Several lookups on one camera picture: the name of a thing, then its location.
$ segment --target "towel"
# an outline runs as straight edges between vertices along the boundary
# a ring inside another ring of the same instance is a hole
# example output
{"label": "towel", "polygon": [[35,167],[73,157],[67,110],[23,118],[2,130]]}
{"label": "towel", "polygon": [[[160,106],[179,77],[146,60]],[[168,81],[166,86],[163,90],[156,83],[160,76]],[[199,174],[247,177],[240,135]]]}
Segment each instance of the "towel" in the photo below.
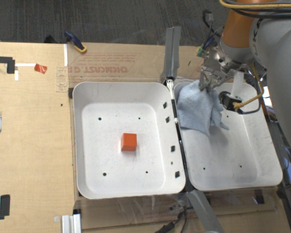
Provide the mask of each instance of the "towel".
{"label": "towel", "polygon": [[180,90],[177,108],[180,126],[197,130],[210,136],[210,126],[229,130],[222,123],[223,106],[218,99],[218,92],[213,89],[200,91],[199,80],[186,85]]}

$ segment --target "black connector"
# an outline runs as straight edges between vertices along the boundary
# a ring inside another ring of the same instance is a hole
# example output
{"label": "black connector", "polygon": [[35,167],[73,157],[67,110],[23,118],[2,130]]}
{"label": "black connector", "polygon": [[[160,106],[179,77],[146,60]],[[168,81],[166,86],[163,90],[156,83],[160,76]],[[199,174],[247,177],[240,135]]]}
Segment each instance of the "black connector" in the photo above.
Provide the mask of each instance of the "black connector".
{"label": "black connector", "polygon": [[175,227],[175,224],[173,222],[170,222],[167,225],[164,225],[163,227],[161,227],[160,230],[156,231],[155,233],[167,233],[170,230],[172,230]]}

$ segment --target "gray floor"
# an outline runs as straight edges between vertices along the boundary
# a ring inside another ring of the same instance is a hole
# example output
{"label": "gray floor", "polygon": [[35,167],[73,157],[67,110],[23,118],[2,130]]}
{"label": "gray floor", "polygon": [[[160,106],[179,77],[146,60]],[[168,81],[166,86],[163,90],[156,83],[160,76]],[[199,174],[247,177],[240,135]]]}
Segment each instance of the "gray floor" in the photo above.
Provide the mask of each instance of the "gray floor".
{"label": "gray floor", "polygon": [[167,27],[181,26],[181,45],[199,46],[207,34],[202,11],[222,26],[228,9],[218,0],[0,0],[0,39],[64,43],[69,30],[83,42],[164,45]]}

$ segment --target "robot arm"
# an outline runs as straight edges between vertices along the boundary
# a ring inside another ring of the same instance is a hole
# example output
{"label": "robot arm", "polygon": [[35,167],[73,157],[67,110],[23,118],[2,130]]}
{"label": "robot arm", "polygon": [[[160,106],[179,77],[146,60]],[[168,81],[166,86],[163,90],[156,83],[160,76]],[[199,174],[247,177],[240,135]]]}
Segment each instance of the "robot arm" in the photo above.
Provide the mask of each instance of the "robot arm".
{"label": "robot arm", "polygon": [[[291,146],[291,0],[220,3],[231,11],[218,46],[203,54],[199,88],[211,91],[254,61],[259,62],[267,69],[273,108]],[[241,101],[230,94],[221,94],[219,99],[224,98],[229,103],[226,109],[238,110],[234,104]]]}

